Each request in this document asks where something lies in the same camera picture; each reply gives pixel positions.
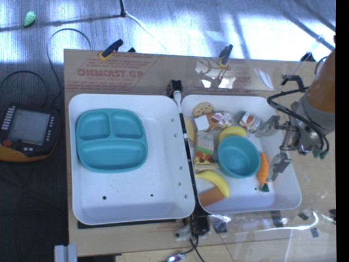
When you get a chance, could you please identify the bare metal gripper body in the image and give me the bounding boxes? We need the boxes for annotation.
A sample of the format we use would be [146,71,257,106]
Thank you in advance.
[280,117,327,156]

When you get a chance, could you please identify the checkered sandwich with green layer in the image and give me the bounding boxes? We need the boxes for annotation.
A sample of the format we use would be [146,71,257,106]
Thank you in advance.
[195,130,215,156]

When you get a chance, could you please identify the green grapes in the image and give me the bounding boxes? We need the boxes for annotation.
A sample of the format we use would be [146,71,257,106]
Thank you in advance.
[23,10,37,28]

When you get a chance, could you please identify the teal divided plate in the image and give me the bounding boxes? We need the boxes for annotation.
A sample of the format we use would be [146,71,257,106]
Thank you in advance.
[75,108,149,174]

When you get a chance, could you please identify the tan chocolate chip biscuit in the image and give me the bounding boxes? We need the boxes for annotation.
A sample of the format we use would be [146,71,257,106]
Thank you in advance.
[192,102,215,118]

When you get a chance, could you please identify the teal bowl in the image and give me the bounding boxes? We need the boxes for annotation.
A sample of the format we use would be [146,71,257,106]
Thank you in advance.
[217,135,261,180]

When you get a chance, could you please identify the orange and white can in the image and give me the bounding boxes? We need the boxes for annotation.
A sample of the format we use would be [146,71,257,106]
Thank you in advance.
[238,111,262,134]

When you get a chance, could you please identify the orange carrot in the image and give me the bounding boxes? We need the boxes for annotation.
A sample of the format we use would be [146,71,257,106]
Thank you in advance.
[257,152,271,193]

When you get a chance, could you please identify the brown cardboard board, red print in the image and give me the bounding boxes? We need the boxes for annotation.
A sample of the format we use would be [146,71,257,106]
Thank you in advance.
[63,49,336,258]

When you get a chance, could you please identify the thin black and white rod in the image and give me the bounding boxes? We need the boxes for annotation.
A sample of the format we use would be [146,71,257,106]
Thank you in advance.
[173,91,203,218]

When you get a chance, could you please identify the white and orange carton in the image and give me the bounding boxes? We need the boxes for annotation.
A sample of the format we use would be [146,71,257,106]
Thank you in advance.
[194,111,233,132]

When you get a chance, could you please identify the white plastic tray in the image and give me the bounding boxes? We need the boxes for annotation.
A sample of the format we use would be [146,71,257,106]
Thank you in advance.
[180,94,303,215]
[68,93,196,225]

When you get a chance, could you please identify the black block with thin wires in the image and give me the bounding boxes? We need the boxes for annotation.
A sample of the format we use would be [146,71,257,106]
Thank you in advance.
[189,215,211,237]
[166,79,183,98]

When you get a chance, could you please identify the pale yellow bread slice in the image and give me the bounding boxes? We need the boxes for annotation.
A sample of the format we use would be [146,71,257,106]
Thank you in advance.
[183,116,197,142]

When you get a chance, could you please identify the orange sausage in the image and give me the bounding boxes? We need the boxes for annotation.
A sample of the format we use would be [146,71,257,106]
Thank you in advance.
[198,187,225,208]

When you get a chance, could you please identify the pizza slice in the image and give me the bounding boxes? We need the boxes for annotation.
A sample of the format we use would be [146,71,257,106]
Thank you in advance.
[192,151,219,172]

